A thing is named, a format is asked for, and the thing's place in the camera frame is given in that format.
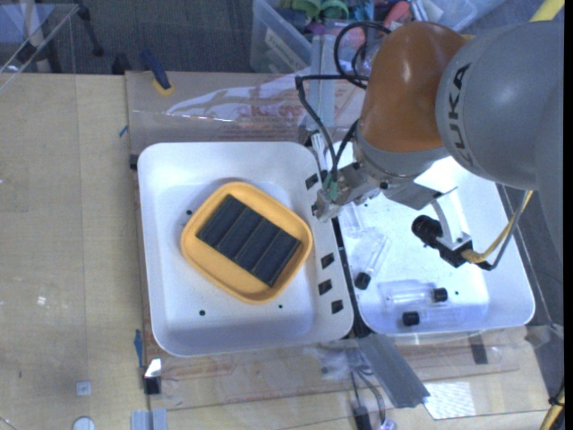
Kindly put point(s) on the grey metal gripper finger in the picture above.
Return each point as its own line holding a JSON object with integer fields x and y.
{"x": 336, "y": 208}
{"x": 320, "y": 202}

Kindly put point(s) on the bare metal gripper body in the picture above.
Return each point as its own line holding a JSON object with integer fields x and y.
{"x": 360, "y": 185}

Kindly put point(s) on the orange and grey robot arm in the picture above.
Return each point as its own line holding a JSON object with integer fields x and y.
{"x": 492, "y": 105}

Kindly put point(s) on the clear plastic bottle black cap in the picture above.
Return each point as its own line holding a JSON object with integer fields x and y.
{"x": 440, "y": 294}
{"x": 361, "y": 280}
{"x": 410, "y": 318}

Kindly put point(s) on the black ribbed rectangular block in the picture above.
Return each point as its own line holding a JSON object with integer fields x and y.
{"x": 248, "y": 240}

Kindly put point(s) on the yellow plate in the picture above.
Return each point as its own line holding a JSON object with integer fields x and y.
{"x": 210, "y": 264}

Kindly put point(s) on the white plastic tray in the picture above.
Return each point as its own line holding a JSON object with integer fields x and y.
{"x": 179, "y": 240}
{"x": 488, "y": 285}

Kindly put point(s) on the black cylinder on white bracket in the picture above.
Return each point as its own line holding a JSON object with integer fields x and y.
{"x": 452, "y": 246}

